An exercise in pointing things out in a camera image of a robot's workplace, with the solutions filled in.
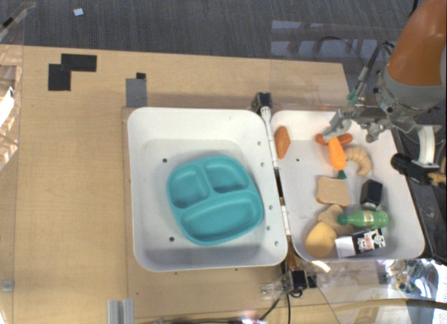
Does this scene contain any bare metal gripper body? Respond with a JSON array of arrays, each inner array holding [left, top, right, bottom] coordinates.
[[351, 101, 420, 132]]

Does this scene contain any red toy sausage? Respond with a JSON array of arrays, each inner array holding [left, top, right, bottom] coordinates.
[[316, 133, 354, 147]]

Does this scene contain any beige toy croissant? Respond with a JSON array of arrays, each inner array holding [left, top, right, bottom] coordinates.
[[343, 145, 372, 177]]

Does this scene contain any orange toy carrot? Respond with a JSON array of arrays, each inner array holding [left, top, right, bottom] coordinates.
[[328, 136, 349, 181]]

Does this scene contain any brown toy bread roll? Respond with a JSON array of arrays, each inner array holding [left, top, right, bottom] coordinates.
[[274, 126, 292, 160]]

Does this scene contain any small black carton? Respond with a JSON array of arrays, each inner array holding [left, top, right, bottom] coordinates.
[[360, 179, 384, 211]]

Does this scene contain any thin black and white rod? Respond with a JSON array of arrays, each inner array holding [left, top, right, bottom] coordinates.
[[260, 105, 294, 271]]

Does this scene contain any white plastic tray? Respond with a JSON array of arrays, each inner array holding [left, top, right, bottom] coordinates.
[[126, 106, 289, 273], [270, 109, 426, 263]]

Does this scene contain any green plastic bottle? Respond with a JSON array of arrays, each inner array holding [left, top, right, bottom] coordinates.
[[336, 209, 390, 230]]

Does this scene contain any black and white carton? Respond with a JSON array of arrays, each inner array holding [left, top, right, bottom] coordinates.
[[334, 228, 388, 259]]

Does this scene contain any yellow toy potato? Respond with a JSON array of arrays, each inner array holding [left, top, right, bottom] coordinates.
[[305, 221, 338, 259]]

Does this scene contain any teal divided plate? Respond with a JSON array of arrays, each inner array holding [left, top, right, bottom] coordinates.
[[166, 154, 265, 246]]

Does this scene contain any black cylinder on white bracket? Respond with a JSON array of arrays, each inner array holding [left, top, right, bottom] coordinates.
[[390, 125, 441, 184]]

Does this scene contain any black block with thin wires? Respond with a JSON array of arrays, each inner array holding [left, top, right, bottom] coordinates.
[[254, 91, 273, 109], [291, 270, 317, 291]]

